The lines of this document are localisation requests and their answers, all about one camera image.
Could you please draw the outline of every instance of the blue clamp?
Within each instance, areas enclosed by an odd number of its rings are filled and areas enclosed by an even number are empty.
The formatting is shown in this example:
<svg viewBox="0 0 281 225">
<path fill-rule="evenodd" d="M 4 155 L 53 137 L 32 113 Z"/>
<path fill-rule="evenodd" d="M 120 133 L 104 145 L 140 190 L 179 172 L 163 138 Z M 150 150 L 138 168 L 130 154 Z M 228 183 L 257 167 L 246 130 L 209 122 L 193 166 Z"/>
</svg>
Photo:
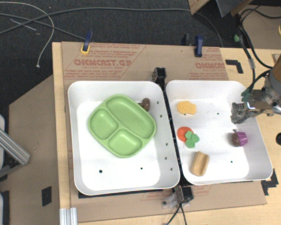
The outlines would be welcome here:
<svg viewBox="0 0 281 225">
<path fill-rule="evenodd" d="M 89 48 L 90 48 L 90 42 L 92 41 L 93 38 L 93 32 L 88 31 L 85 37 L 85 42 L 81 46 L 80 52 L 83 54 L 88 54 L 89 53 Z"/>
<path fill-rule="evenodd" d="M 203 46 L 203 36 L 197 35 L 195 38 L 195 46 L 194 49 L 195 57 L 202 57 L 202 46 Z"/>
</svg>

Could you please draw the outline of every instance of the black floor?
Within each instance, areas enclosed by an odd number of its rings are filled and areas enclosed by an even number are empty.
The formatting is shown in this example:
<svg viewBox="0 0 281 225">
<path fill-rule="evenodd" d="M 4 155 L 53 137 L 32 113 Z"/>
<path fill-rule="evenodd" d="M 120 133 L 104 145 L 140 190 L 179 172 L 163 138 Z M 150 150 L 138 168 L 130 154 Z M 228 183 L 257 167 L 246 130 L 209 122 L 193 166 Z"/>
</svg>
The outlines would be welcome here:
<svg viewBox="0 0 281 225">
<path fill-rule="evenodd" d="M 183 8 L 188 0 L 0 0 L 29 3 L 47 13 L 82 7 L 123 8 Z M 281 0 L 255 0 L 251 4 L 281 7 Z M 35 8 L 15 4 L 0 4 L 0 13 L 26 18 L 42 15 Z M 200 11 L 218 30 L 224 47 L 239 47 L 233 36 L 238 26 L 237 17 L 230 14 L 221 18 L 215 0 L 210 0 Z M 133 12 L 87 10 L 52 16 L 54 25 L 84 37 L 94 32 L 93 41 L 103 43 L 134 43 L 180 45 L 185 33 L 191 38 L 204 36 L 205 46 L 220 46 L 219 38 L 209 22 L 200 15 L 188 12 Z M 50 24 L 46 18 L 41 22 Z M 10 17 L 0 16 L 0 31 L 17 25 Z M 36 70 L 38 56 L 51 34 L 51 29 L 31 23 L 0 35 L 0 111 L 52 74 L 52 52 L 49 45 Z M 55 31 L 52 42 L 82 41 Z"/>
</svg>

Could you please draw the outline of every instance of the white cable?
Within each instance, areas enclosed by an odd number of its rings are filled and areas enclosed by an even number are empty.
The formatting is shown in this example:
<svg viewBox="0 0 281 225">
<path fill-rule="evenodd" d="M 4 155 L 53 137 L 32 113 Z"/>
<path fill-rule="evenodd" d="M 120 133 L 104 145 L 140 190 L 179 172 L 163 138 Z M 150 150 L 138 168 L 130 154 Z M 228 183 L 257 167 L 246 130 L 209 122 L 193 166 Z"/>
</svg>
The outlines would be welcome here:
<svg viewBox="0 0 281 225">
<path fill-rule="evenodd" d="M 48 14 L 47 14 L 45 11 L 43 11 L 42 9 L 40 9 L 40 8 L 34 6 L 34 5 L 31 5 L 31 4 L 29 4 L 29 3 L 0 1 L 0 4 L 20 4 L 20 5 L 26 5 L 26 6 L 30 6 L 30 7 L 33 7 L 33 8 L 35 8 L 35 9 L 41 11 L 41 12 L 44 13 L 45 15 L 48 15 Z M 53 37 L 53 34 L 54 34 L 54 23 L 53 23 L 52 19 L 50 18 L 50 16 L 48 16 L 48 18 L 50 19 L 51 24 L 52 24 L 52 27 L 53 27 L 53 28 L 52 28 L 52 33 L 51 33 L 51 36 L 49 37 L 47 43 L 45 44 L 44 48 L 42 49 L 42 51 L 41 51 L 41 53 L 40 53 L 40 55 L 39 55 L 39 57 L 38 57 L 37 65 L 36 65 L 37 68 L 40 68 L 39 61 L 40 61 L 40 59 L 41 59 L 41 57 L 42 57 L 42 55 L 43 55 L 44 50 L 46 49 L 46 47 L 47 47 L 48 44 L 50 43 L 50 41 L 51 41 L 51 39 L 52 39 L 52 37 Z"/>
</svg>

